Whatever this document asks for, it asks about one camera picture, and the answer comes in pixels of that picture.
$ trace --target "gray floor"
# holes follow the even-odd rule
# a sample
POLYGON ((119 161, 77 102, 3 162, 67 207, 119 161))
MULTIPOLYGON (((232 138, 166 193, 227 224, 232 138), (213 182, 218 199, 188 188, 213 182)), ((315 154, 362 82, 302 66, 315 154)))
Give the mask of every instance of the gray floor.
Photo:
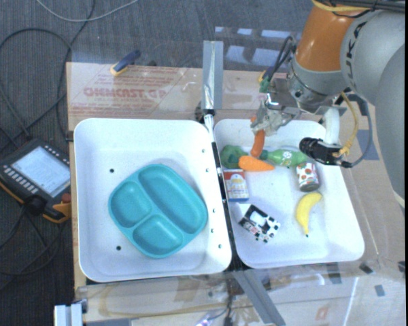
MULTIPOLYGON (((130 0, 42 1, 67 18, 87 19, 130 0), (92 3, 95 7, 90 14, 92 3)), ((36 0, 0 0, 0 158, 26 139, 18 121, 31 136, 67 151, 63 136, 66 104, 64 100, 54 104, 66 95, 61 76, 64 60, 71 59, 67 54, 70 43, 72 59, 113 62, 139 48, 143 53, 139 64, 154 60, 160 66, 200 67, 197 46, 215 39, 216 27, 299 32, 310 9, 310 0, 141 0, 84 23, 57 18, 36 0)), ((0 242, 18 212, 17 202, 0 188, 0 242)), ((0 251, 1 270, 20 272, 43 251, 45 244, 35 228, 47 243, 59 233, 45 219, 24 217, 15 237, 0 251)), ((72 302, 70 223, 59 241, 57 254, 44 269, 24 275, 0 273, 0 325, 52 325, 54 305, 72 302)), ((44 255, 30 269, 47 259, 44 255)))

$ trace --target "yellow banana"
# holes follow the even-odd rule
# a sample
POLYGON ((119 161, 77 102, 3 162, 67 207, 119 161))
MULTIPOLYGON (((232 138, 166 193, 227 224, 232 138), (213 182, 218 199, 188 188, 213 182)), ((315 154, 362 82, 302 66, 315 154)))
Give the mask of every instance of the yellow banana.
POLYGON ((322 199, 322 195, 319 192, 309 192, 302 196, 296 206, 296 220, 304 229, 304 233, 308 236, 308 224, 310 218, 311 208, 322 199))

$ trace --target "screen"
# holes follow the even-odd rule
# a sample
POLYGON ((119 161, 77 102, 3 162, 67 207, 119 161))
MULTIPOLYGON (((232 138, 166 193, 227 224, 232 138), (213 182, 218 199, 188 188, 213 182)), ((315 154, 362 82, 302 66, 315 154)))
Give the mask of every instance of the screen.
POLYGON ((69 167, 40 146, 12 166, 52 197, 57 196, 70 182, 69 167))

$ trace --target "teal plate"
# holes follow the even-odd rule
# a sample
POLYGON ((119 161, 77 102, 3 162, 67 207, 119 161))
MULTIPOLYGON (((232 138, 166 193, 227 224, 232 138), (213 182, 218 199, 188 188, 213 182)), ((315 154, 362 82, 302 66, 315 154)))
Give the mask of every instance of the teal plate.
POLYGON ((186 246, 207 223, 201 197, 173 169, 150 164, 110 194, 109 214, 145 255, 170 256, 186 246))

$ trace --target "orange carrot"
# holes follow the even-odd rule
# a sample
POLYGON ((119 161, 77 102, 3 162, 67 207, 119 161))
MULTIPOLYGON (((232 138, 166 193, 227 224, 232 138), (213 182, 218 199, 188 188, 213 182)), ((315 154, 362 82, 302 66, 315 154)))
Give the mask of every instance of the orange carrot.
POLYGON ((254 144, 251 148, 250 154, 253 157, 259 157, 260 154, 263 152, 263 147, 265 146, 265 131, 259 130, 254 135, 254 144))
POLYGON ((239 168, 246 171, 266 171, 275 169, 272 164, 266 163, 265 161, 252 156, 241 156, 239 158, 239 168))

